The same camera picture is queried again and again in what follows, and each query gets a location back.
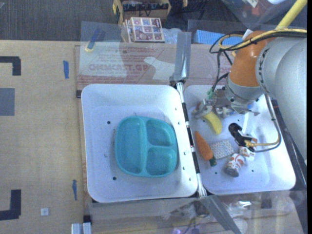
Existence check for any black cylinder on white bracket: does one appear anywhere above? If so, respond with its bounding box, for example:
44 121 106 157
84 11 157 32
228 111 258 153

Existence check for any box with coloured pictures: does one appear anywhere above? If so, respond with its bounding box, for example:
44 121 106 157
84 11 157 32
124 17 166 43

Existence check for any orange carrot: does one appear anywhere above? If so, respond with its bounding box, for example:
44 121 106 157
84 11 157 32
194 131 218 167

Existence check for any orange and white packet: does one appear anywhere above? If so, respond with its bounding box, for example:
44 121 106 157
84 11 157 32
238 146 256 162

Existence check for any green divided plate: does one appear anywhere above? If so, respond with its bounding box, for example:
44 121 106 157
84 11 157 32
114 116 179 178

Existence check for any brown cardboard board red print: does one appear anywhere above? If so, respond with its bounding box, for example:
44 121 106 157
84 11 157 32
74 42 300 204

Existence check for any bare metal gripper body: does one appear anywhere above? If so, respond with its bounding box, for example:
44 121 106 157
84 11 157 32
211 87 260 117

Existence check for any yellow banana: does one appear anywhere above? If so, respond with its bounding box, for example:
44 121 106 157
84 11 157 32
203 111 223 136

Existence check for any white plastic tray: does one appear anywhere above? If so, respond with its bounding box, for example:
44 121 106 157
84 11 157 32
183 84 297 196
80 83 199 204

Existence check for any clear plastic bin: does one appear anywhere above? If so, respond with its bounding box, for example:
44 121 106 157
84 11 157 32
217 0 308 24

